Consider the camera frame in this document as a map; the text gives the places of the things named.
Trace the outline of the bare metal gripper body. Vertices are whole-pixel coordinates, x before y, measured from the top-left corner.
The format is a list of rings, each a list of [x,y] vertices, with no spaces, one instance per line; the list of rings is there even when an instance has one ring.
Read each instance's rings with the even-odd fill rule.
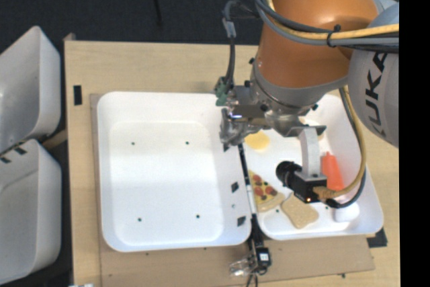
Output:
[[[318,87],[236,86],[226,99],[222,120],[247,122],[248,135],[273,129],[282,136],[298,136],[305,127],[299,117],[317,102]]]

